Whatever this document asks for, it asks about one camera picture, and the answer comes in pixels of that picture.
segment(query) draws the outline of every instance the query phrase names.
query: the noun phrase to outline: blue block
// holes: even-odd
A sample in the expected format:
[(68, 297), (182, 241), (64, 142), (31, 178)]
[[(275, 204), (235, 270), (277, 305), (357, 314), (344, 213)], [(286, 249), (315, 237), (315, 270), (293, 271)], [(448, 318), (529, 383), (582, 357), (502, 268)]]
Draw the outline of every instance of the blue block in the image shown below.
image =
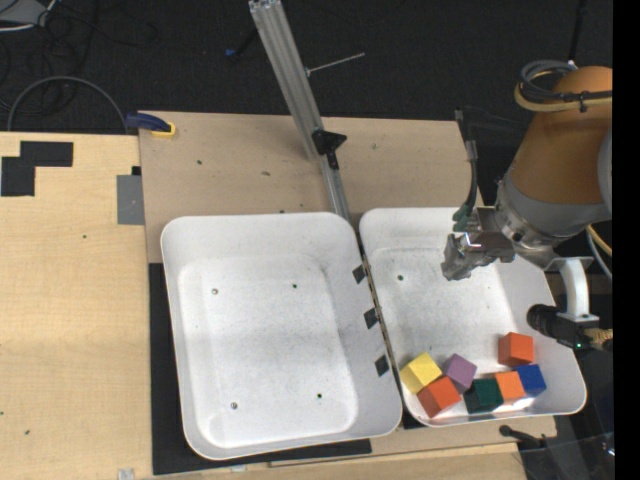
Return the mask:
[(547, 389), (544, 377), (537, 364), (525, 364), (516, 366), (515, 370), (520, 375), (524, 392), (529, 396), (537, 396)]

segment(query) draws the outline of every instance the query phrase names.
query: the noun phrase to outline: purple block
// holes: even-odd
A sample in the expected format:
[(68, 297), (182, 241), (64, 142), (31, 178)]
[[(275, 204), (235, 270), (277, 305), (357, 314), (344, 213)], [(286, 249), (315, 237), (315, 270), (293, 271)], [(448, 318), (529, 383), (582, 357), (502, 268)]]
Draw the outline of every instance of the purple block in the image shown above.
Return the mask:
[(453, 354), (442, 366), (442, 373), (449, 377), (458, 390), (463, 393), (471, 387), (478, 367), (464, 357)]

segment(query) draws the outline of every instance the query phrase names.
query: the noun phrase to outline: block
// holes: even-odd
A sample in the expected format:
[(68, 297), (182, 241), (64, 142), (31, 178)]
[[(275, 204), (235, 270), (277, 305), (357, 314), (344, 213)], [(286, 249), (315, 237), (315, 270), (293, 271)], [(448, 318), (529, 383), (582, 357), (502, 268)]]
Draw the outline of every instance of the block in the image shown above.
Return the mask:
[(518, 372), (524, 392), (528, 396), (538, 396), (547, 389), (547, 384), (544, 381), (539, 365), (525, 364), (516, 366), (515, 371)]
[(418, 393), (440, 375), (442, 370), (427, 352), (423, 352), (400, 370), (400, 380), (413, 394)]
[(514, 367), (533, 363), (533, 360), (531, 336), (510, 332), (498, 341), (498, 363)]
[(515, 370), (497, 372), (494, 377), (505, 404), (512, 404), (526, 396), (520, 375)]
[(469, 414), (491, 412), (504, 403), (495, 377), (475, 379), (463, 398)]
[(459, 392), (471, 387), (478, 367), (461, 355), (453, 354), (442, 365), (442, 373), (449, 377)]
[(443, 375), (418, 392), (418, 400), (430, 418), (462, 400), (453, 381)]

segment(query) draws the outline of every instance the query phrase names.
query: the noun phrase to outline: white tray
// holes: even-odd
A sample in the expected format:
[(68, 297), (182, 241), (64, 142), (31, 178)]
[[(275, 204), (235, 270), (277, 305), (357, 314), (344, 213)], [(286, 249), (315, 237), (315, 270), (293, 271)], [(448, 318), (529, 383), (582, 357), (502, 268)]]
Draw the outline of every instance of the white tray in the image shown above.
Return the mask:
[(498, 339), (515, 331), (534, 338), (535, 362), (547, 389), (535, 398), (469, 415), (464, 401), (430, 418), (402, 385), (409, 412), (421, 423), (446, 426), (486, 419), (572, 414), (586, 388), (571, 349), (539, 334), (526, 321), (534, 304), (554, 305), (544, 273), (517, 257), (447, 281), (444, 260), (457, 208), (375, 209), (360, 221), (360, 236), (398, 368), (422, 352), (442, 363), (454, 352), (478, 366), (476, 377), (509, 368), (498, 364)]
[(402, 403), (352, 227), (182, 217), (162, 233), (184, 433), (208, 459), (393, 431)]

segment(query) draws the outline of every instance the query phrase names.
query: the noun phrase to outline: wooden table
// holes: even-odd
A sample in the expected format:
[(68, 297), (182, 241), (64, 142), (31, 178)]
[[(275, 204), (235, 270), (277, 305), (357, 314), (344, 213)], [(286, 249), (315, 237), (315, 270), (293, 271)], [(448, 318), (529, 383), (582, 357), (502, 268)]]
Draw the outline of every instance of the wooden table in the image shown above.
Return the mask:
[[(19, 156), (21, 141), (74, 144), (72, 167), (36, 168), (34, 196), (0, 197), (2, 480), (156, 478), (147, 268), (161, 261), (162, 223), (190, 208), (328, 209), (290, 116), (156, 115), (174, 122), (176, 137), (0, 134), (7, 157)], [(339, 159), (354, 223), (374, 207), (455, 206), (466, 197), (469, 166), (453, 122), (327, 118), (325, 127), (349, 137)], [(201, 156), (212, 146), (215, 157)], [(147, 225), (118, 224), (116, 177), (141, 164)], [(176, 178), (191, 171), (189, 183)], [(197, 190), (204, 178), (226, 194), (213, 207)], [(185, 191), (195, 207), (180, 199)], [(248, 205), (242, 194), (251, 194)], [(548, 416), (517, 424), (537, 437), (556, 433)], [(516, 443), (498, 426), (399, 428), (372, 439), (366, 456), (254, 464), (242, 478), (526, 478)]]

